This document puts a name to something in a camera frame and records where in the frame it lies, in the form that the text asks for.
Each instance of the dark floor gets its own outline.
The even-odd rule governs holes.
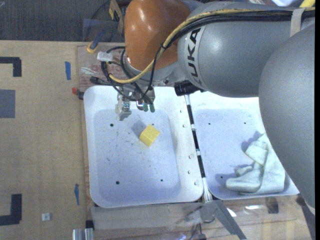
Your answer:
[[[84,20],[91,19],[108,0],[2,1],[0,40],[89,41],[83,31]],[[95,19],[110,20],[109,3],[105,6],[106,10],[100,9]]]

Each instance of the yellow cube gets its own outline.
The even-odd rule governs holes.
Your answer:
[[[160,131],[149,124],[140,134],[139,140],[146,144],[148,147],[157,139]]]

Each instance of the white strap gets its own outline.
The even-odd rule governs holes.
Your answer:
[[[298,8],[293,10],[291,17],[290,37],[292,37],[301,30],[301,16],[304,13],[304,11],[305,8]]]

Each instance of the gray square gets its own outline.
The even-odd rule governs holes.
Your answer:
[[[16,117],[16,90],[0,89],[0,118]]]

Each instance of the gray towel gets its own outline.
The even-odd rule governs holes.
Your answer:
[[[284,190],[286,171],[266,134],[253,141],[245,151],[254,164],[235,170],[236,178],[226,180],[226,187],[242,195],[266,195]]]

